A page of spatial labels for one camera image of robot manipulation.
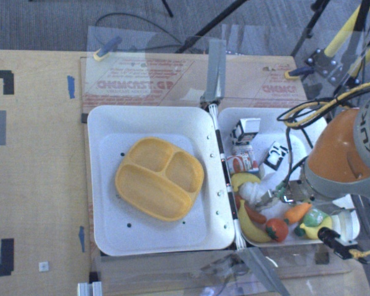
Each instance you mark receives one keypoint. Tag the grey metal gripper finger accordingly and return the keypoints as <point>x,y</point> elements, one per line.
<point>266,203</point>
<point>271,195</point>

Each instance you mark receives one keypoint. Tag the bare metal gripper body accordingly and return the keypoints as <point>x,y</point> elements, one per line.
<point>297,191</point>

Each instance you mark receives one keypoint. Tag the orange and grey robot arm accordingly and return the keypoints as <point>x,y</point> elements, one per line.
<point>336,153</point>

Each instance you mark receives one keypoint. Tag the red sausage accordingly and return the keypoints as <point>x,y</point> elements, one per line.
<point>256,216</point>

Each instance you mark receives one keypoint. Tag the white lumpy toy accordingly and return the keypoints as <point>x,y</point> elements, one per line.
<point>249,191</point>

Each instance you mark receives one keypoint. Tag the orange carrot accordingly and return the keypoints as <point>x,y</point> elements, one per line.
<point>297,213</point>

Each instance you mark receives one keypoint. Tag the red tomato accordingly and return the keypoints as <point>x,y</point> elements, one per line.
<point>277,229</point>

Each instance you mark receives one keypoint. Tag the large yellow banana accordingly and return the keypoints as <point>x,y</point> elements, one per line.
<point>249,228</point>

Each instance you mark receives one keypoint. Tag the green round toy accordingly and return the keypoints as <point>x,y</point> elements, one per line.
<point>313,218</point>

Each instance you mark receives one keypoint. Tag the small yellow banana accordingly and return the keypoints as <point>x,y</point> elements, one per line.
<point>242,178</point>

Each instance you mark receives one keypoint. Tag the white cube black print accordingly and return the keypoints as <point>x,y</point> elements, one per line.
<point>276,156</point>

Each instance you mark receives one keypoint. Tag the yellow toy with green tip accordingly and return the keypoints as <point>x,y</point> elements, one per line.
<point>311,231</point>

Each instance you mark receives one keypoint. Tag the white can red label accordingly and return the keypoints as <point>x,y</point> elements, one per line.
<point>242,162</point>

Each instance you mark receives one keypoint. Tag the white plastic tray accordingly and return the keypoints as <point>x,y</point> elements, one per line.
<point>111,171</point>
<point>296,128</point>

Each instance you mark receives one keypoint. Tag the white and black carton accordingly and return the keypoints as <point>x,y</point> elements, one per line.
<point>245,129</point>

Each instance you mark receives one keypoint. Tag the yellow divided plate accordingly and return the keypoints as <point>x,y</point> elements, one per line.
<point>154,183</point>

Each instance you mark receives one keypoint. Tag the brown cardboard board red print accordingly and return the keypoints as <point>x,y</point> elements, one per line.
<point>179,82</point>

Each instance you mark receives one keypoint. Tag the black cylinder on white bracket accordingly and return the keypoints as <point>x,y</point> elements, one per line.
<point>334,240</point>

